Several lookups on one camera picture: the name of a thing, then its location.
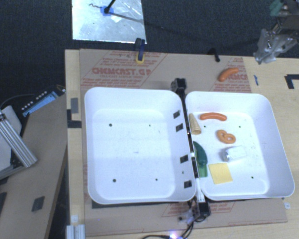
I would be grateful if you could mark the beige ice cream cone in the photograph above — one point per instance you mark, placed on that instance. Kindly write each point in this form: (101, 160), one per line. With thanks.
(195, 126)

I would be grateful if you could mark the thin black and white rod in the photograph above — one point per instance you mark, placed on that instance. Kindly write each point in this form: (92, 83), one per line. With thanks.
(189, 138)

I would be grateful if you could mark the brown cardboard board red print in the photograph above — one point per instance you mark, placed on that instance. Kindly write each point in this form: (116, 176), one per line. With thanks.
(129, 71)

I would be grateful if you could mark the yellow cheese slice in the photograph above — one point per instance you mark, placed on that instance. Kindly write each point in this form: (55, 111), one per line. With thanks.
(220, 173)

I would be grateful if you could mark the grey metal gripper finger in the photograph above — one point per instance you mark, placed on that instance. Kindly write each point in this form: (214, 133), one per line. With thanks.
(281, 45)
(264, 46)

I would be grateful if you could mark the orange pretzel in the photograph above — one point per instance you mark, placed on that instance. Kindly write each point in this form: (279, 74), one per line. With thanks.
(225, 137)

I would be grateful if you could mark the green cucumber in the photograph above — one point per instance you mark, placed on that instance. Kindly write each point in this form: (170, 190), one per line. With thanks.
(200, 155)

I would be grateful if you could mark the orange sausage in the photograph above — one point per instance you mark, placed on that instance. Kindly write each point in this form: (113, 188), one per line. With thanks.
(213, 116)
(228, 74)

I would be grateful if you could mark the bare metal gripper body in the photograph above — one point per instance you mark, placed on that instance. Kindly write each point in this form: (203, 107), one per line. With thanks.
(292, 24)

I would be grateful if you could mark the white plastic tray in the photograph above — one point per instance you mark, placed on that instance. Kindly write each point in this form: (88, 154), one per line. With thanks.
(132, 148)
(254, 163)

